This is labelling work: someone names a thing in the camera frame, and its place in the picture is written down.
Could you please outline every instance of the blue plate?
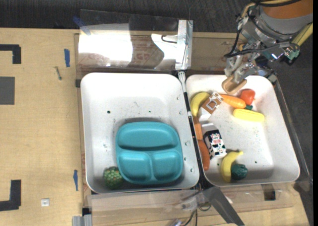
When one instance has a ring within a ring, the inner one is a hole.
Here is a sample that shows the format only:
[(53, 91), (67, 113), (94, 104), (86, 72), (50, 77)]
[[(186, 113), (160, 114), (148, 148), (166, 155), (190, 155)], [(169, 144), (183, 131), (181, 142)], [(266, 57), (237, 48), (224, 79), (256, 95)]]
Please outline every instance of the blue plate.
[(116, 135), (116, 158), (121, 175), (133, 184), (173, 182), (183, 170), (179, 135), (160, 122), (121, 126)]

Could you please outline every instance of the toy banana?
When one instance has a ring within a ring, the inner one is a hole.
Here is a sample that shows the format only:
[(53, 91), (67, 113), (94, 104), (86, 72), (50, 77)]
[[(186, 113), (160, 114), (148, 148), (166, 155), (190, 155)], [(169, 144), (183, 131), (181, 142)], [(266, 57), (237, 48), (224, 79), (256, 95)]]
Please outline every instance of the toy banana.
[(239, 152), (231, 151), (223, 158), (221, 163), (221, 174), (224, 181), (230, 183), (232, 163), (236, 160), (236, 158), (239, 155), (242, 155), (242, 154), (243, 154), (243, 151), (239, 151)]
[(199, 108), (209, 98), (210, 94), (207, 92), (197, 93), (190, 102), (190, 109), (192, 116), (196, 117), (198, 115)]

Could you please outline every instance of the red toy tomato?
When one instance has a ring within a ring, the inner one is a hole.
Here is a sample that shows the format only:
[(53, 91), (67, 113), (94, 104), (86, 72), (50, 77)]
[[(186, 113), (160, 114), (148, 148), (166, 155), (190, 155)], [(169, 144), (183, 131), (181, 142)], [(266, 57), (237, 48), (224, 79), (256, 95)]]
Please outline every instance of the red toy tomato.
[(255, 97), (255, 91), (252, 89), (245, 89), (242, 91), (240, 98), (245, 101), (247, 105), (251, 105), (253, 103)]

